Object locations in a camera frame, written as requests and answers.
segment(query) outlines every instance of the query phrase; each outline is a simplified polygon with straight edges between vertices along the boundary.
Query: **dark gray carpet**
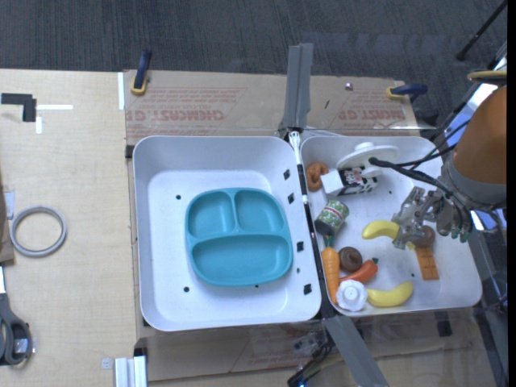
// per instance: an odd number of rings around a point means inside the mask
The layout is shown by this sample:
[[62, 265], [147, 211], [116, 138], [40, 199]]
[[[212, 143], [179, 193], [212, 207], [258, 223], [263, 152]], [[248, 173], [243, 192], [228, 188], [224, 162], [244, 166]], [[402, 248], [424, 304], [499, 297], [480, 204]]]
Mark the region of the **dark gray carpet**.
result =
[[0, 0], [0, 67], [121, 71], [142, 48], [152, 69], [286, 73], [313, 42], [313, 74], [428, 85], [414, 108], [442, 121], [507, 40], [503, 0]]

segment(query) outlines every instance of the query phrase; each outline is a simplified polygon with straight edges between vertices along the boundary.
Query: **orange carrot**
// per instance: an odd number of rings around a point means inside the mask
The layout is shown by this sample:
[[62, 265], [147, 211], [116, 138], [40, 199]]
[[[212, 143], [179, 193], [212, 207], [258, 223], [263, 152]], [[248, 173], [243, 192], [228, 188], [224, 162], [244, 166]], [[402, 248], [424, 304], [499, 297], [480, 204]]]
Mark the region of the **orange carrot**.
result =
[[362, 283], [369, 281], [378, 272], [378, 265], [373, 260], [366, 260], [355, 272], [339, 279], [339, 283], [346, 280], [355, 280]]
[[326, 278], [326, 286], [328, 295], [333, 302], [337, 302], [335, 295], [339, 288], [339, 253], [333, 247], [326, 247], [321, 251], [322, 267], [324, 268], [324, 277]]

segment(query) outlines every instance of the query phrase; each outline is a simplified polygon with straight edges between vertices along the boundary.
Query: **white ring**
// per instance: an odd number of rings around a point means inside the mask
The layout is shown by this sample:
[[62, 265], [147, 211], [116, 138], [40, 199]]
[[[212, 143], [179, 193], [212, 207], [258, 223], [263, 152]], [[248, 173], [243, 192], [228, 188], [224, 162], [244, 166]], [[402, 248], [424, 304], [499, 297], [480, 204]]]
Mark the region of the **white ring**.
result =
[[[27, 249], [23, 247], [18, 240], [16, 239], [16, 228], [18, 227], [19, 223], [25, 219], [28, 215], [31, 214], [49, 214], [53, 216], [57, 221], [59, 222], [61, 226], [61, 235], [57, 239], [57, 241], [51, 245], [48, 248], [42, 249], [41, 251], [34, 251], [31, 249]], [[31, 257], [41, 257], [41, 256], [47, 256], [49, 254], [52, 254], [54, 251], [56, 251], [65, 241], [66, 237], [66, 223], [65, 218], [63, 218], [63, 215], [61, 215], [60, 212], [57, 210], [51, 208], [50, 206], [29, 206], [28, 208], [25, 208], [24, 210], [21, 210], [16, 214], [16, 216], [13, 218], [12, 224], [10, 225], [10, 239], [13, 241], [13, 245], [15, 246], [16, 251], [18, 251], [20, 254], [25, 256], [31, 256]]]

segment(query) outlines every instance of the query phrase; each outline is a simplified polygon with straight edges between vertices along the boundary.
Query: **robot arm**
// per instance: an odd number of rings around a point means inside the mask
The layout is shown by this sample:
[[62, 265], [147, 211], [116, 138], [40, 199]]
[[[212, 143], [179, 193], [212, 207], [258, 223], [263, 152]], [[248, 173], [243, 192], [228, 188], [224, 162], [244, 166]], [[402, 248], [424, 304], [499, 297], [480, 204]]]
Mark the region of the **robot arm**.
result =
[[414, 187], [392, 220], [400, 225], [393, 244], [424, 238], [423, 221], [439, 234], [468, 239], [472, 210], [506, 208], [507, 86], [493, 91], [476, 109], [452, 153], [443, 162], [437, 190]]

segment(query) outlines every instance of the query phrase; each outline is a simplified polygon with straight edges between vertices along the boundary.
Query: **light wood surface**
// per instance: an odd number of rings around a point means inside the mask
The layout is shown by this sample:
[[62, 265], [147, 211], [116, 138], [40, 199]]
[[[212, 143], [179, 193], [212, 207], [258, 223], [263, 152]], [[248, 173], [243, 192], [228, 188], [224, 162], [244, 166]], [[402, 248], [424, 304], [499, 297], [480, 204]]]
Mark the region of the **light wood surface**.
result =
[[[22, 122], [21, 106], [0, 105], [0, 169], [4, 187], [15, 191], [15, 212], [52, 206], [69, 229], [56, 253], [39, 259], [16, 254], [5, 266], [12, 310], [29, 322], [35, 354], [22, 367], [0, 366], [0, 386], [112, 386], [109, 359], [132, 357], [136, 342], [125, 116], [117, 73], [4, 69], [0, 81], [2, 93], [32, 94], [38, 105], [73, 106], [39, 110], [43, 133], [36, 134], [34, 123]], [[20, 225], [19, 238], [42, 248], [57, 229], [51, 219], [35, 217]], [[434, 337], [431, 347], [429, 339], [407, 342], [382, 327], [399, 353], [383, 350], [390, 343], [373, 343], [373, 355], [391, 385], [495, 385], [480, 333], [467, 323], [458, 341]], [[423, 325], [414, 329], [424, 335]], [[152, 384], [285, 386], [293, 371]], [[342, 365], [327, 377], [325, 385], [355, 385]]]

